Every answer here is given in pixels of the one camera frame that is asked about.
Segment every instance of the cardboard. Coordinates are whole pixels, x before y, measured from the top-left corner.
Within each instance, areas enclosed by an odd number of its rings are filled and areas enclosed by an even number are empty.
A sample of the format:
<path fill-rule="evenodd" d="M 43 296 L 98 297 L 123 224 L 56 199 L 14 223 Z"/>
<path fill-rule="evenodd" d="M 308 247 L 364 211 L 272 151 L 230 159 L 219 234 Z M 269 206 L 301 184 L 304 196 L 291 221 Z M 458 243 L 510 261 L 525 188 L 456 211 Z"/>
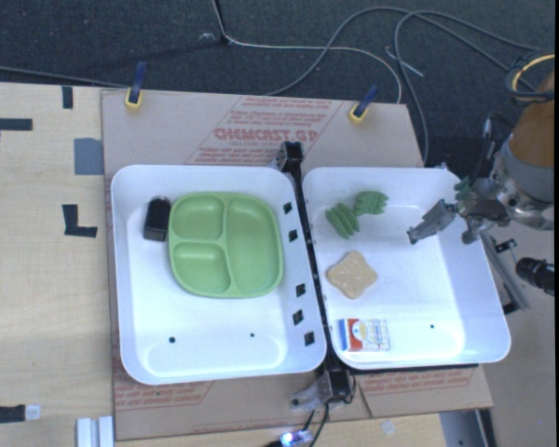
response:
<path fill-rule="evenodd" d="M 313 372 L 171 386 L 141 385 L 125 373 L 118 348 L 110 182 L 132 164 L 273 166 L 283 141 L 303 144 L 304 173 L 329 166 L 421 167 L 407 108 L 373 103 L 355 126 L 348 120 L 354 102 L 144 91 L 141 107 L 130 110 L 124 97 L 124 90 L 102 92 L 116 439 L 301 426 L 309 413 L 293 412 L 290 396 L 314 381 Z M 354 400 L 334 408 L 330 421 L 491 404 L 480 367 L 356 377 Z"/>

